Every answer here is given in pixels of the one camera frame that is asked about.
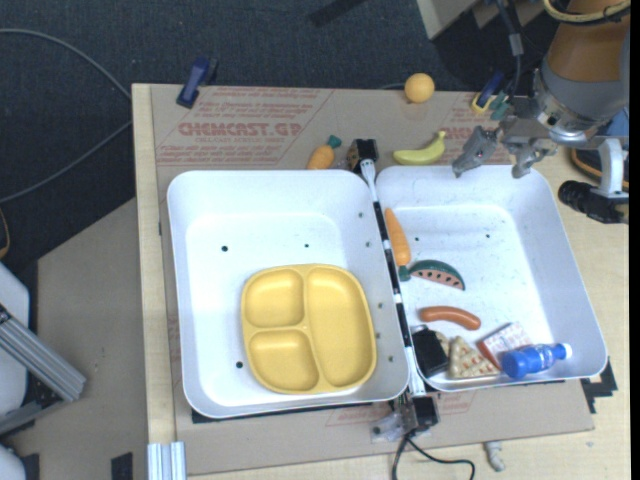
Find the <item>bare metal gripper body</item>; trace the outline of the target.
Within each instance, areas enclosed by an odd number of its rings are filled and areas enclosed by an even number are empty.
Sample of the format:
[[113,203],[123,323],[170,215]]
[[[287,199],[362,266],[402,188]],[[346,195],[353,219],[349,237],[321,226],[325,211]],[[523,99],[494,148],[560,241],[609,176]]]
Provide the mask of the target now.
[[515,157],[546,157],[559,146],[590,148],[608,121],[607,114],[582,115],[553,96],[516,96],[498,125],[498,141]]

